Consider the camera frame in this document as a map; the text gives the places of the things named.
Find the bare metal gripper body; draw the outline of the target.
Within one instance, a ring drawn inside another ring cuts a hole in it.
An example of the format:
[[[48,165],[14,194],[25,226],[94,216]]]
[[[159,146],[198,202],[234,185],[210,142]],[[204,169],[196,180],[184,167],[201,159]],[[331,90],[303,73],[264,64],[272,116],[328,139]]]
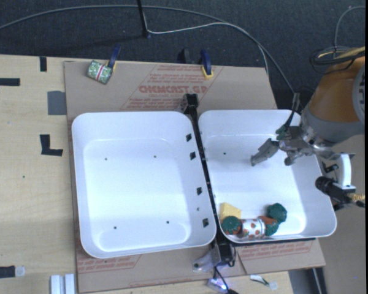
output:
[[[328,159],[333,155],[332,142],[325,140],[311,127],[289,126],[277,130],[279,148],[288,153],[300,153],[302,156],[318,155]]]

